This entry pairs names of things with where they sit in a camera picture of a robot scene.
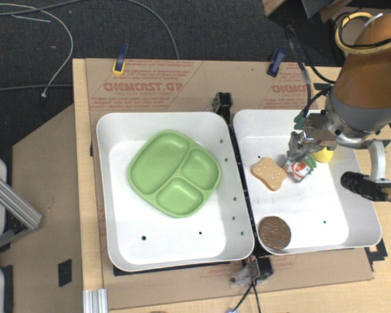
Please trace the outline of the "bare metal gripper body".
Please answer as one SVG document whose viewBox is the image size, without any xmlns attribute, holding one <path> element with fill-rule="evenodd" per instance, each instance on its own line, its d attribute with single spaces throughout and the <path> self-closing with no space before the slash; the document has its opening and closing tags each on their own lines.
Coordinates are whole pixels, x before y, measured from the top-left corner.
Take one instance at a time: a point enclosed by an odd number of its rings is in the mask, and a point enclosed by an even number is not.
<svg viewBox="0 0 391 313">
<path fill-rule="evenodd" d="M 364 142 L 376 130 L 360 130 L 341 118 L 334 110 L 311 113 L 305 118 L 301 140 L 314 140 L 314 150 L 326 147 L 334 150 L 338 145 L 352 149 L 362 148 Z"/>
</svg>

